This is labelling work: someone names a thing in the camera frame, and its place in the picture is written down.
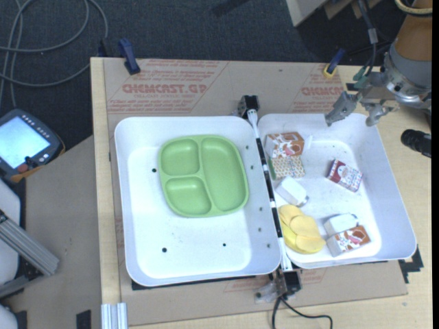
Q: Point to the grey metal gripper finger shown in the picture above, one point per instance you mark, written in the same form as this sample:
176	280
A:
340	110
374	115

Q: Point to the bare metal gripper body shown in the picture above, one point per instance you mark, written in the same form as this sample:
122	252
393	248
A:
377	93

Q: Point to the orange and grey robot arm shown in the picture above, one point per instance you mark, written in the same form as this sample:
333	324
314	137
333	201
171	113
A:
415	36

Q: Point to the orange and white carton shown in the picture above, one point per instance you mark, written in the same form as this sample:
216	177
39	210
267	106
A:
350	240
284	144

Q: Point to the red and white carton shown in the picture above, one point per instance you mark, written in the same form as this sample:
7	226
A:
344	175

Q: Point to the white plastic tray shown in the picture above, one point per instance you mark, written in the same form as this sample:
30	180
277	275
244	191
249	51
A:
192	242
384	190

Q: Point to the orange patterned packet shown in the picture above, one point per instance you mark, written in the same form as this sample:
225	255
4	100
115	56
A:
288	167

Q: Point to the thin black and white rod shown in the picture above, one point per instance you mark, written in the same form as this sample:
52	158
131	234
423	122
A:
261	153

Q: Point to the white bottle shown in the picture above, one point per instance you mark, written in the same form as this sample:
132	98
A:
291	190

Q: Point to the yellow chips packet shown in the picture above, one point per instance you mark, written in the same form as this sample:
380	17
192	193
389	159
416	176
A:
302	231

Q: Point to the green divided plate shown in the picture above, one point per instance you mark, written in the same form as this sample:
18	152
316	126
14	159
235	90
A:
221	173

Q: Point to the brown cardboard board red print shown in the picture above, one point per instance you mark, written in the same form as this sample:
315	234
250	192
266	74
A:
192	81

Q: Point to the black cylinder on white bracket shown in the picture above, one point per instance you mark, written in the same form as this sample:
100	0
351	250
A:
416	142

